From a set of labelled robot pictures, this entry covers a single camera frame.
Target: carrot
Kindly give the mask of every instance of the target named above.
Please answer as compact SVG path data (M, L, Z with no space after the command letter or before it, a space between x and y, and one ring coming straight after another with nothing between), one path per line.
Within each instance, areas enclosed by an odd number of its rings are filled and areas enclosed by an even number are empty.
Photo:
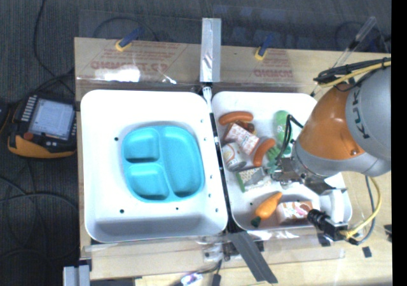
M254 211L254 219L251 220L251 224L256 228L260 225L260 222L270 218L270 216L274 213L279 201L282 197L282 193L280 191L274 193L271 197L267 198L263 201L259 207Z
M253 120L253 114L251 114L250 112L246 112L246 111L233 111L233 112L229 112L226 113L224 115L222 115L219 118L219 124L220 125L227 125L228 123L232 123L235 121L252 121Z
M275 140L273 138L266 139L261 143L261 145L257 148L256 152L253 156L253 165L255 167L260 167L263 162L263 157L267 153L267 150L274 147Z

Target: tin can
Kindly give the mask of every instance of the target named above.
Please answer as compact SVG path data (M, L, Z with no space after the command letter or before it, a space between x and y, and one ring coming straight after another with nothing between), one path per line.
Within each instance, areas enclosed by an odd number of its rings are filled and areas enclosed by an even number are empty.
M241 168L244 168L247 163L243 159L242 151L237 142L224 145L222 147L222 157L226 169L231 172L239 171Z

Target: wooden table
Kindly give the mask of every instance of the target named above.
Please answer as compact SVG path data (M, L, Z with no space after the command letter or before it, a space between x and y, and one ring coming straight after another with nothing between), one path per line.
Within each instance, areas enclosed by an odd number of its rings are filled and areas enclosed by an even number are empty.
M89 80L93 72L90 70L97 57L103 57L112 41L103 39L75 40L76 50L76 95L77 102L84 94L97 88L124 88L135 87L134 83L106 84L105 81ZM167 60L160 60L167 66L165 73L176 77L177 82L192 81L191 84L180 83L180 87L190 88L198 83L196 73L199 72L200 46L194 44L164 43L166 50L170 51ZM162 43L148 43L149 50L164 49ZM307 51L307 50L271 50L271 60L268 67L259 67L258 61L253 57L252 48L222 47L221 70L226 74L233 73L235 79L247 86L259 86L265 82L272 92L290 90L310 93L314 89L312 78L320 71L331 67L341 55L335 51ZM353 53L348 63L388 57L382 53ZM150 62L157 62L153 57ZM282 78L272 77L276 73ZM136 278L136 285L173 285L182 276L194 271L211 269L215 262L208 260L205 249L210 245L199 245L192 239L161 240L125 242L117 244L91 244L91 238L86 232L84 222L83 203L83 164L81 152L81 117L78 112L78 172L79 172L79 209L80 209L80 242L82 259L91 259L91 280ZM352 208L365 217L371 212L369 196L361 174L343 172L345 184L348 187ZM346 242L336 242L331 247L315 244L315 238L305 236L303 240L297 238L289 243L271 240L265 242L263 256L269 263L280 285L391 285L392 284L392 243L387 239L384 226L392 224L391 204L391 172L377 177L383 197L381 211L376 217L375 232L368 241L360 246L350 245ZM363 249L371 252L371 257L365 257ZM245 262L239 258L223 261L220 275L221 285L257 285ZM203 279L196 285L210 285L212 273L203 275Z

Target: yellow cable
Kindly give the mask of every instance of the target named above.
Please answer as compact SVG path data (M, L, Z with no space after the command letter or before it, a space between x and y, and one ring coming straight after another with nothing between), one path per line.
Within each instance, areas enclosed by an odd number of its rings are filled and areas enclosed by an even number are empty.
M369 178L373 182L373 184L375 185L377 195L378 195L376 208L373 211L373 213L364 222L360 223L359 225L357 225L356 227L354 227L352 229L343 230L343 231L339 232L346 239L349 239L351 236L354 236L358 231L360 231L363 227L365 227L367 224L369 224L373 220L373 218L376 217L377 213L380 210L380 207L382 206L382 194L380 193L379 186L378 186L377 182L372 177L369 177Z
M392 64L391 61L386 61L386 62L384 62L384 63L382 63L382 64L370 65L370 66L368 66L368 67L355 70L354 72L351 72L350 74L347 74L347 75L345 75L345 76L342 76L341 78L338 78L338 79L336 79L336 80L334 80L334 81L331 81L331 82L329 82L329 83L326 83L326 84L318 84L318 85L319 85L320 87L323 87L323 88L325 88L325 87L331 87L331 86L337 85L338 83L341 83L342 81L345 81L345 80L347 80L347 79L349 79L349 78L351 78L351 77L354 77L354 76L357 76L357 75L360 75L360 74L364 74L365 72L372 71L372 70L375 70L375 69L379 69L379 68L382 68L382 67L388 67L388 66L390 66L391 64Z

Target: white tray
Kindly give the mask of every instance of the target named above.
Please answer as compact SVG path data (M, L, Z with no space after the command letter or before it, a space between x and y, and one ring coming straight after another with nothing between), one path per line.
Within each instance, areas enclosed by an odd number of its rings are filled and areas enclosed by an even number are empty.
M212 99L212 108L216 119L217 131L222 142L222 136L225 133L226 126L221 126L218 119L223 114L232 111L248 111L254 115L253 124L256 127L259 137L275 137L272 129L274 114L279 110L285 110L292 114L301 124L305 124L312 109L316 105L316 100L309 95L300 93L263 93L263 92L219 92ZM293 127L294 139L298 136L300 128L295 124ZM252 165L251 158L246 158L247 165ZM279 182L273 181L269 186L259 189L253 189L243 193L235 177L235 173L224 170L226 185L231 205L231 213L235 222L248 231L266 231L280 229L290 226L279 226L275 215L261 222L258 228L251 226L250 221L254 218L254 211L258 205L276 191L282 191L281 201L310 200L314 208L325 211L328 215L331 213L333 206L337 210L343 210L343 221L347 222L352 215L352 206L348 193L343 193L343 198L329 196L319 196L304 185L297 184L289 189L282 189ZM345 187L343 177L337 174L326 179L326 182L333 187ZM293 225L293 228L301 228L302 225Z
M194 197L170 203L138 200L121 167L121 141L136 128L171 124L197 140L205 182ZM209 236L228 220L205 100L188 92L94 90L81 101L85 227L99 242Z

